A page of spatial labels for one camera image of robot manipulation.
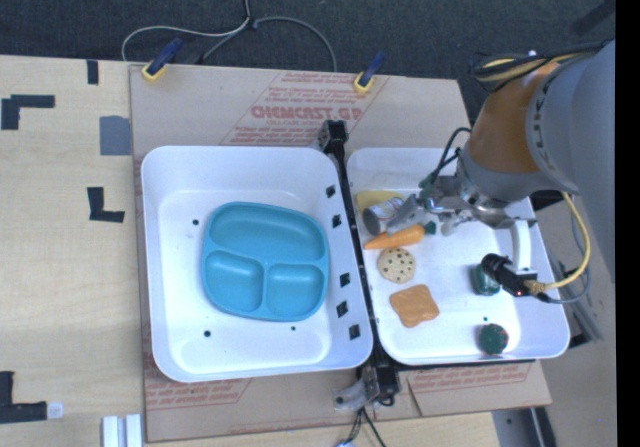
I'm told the blue divided plate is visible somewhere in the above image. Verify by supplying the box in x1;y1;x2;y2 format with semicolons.
200;201;331;323

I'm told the orange carrot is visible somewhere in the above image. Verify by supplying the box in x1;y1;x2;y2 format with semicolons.
363;221;437;251

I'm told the black block with thin wires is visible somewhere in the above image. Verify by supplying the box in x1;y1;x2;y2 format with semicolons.
370;363;402;399
318;119;349;154

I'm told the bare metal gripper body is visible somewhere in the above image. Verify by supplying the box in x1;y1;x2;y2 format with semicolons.
423;175;517;231

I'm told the orange bread slice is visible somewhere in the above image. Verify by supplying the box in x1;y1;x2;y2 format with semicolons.
388;283;441;329

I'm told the green and red round toy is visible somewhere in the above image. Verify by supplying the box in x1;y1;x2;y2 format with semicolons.
476;323;510;356

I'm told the black cylinder on white bracket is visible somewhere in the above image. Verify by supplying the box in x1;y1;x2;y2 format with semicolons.
480;217;539;298

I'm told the white plastic tray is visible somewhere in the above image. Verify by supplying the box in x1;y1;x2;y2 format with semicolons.
140;144;374;383
345;147;572;367

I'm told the brown cardboard board red print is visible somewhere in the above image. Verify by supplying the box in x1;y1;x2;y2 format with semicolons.
128;63;554;444

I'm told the small silver can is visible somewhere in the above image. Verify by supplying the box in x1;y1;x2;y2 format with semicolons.
361;197;404;237

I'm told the beige dotted biscuit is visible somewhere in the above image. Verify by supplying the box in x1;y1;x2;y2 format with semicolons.
376;247;417;285

